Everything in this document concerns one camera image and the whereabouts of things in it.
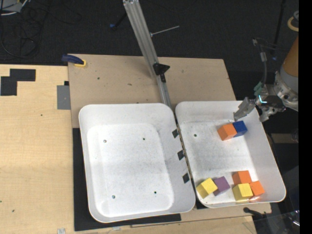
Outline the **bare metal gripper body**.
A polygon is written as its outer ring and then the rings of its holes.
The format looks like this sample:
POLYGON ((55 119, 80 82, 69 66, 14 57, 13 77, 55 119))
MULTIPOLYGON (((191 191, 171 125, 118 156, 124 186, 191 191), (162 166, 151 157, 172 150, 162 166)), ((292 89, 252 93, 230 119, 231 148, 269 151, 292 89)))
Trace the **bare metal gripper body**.
POLYGON ((298 92, 295 92, 281 76, 275 76, 273 84, 259 82, 254 88, 255 103, 262 113, 283 112, 287 108, 298 112, 298 92))

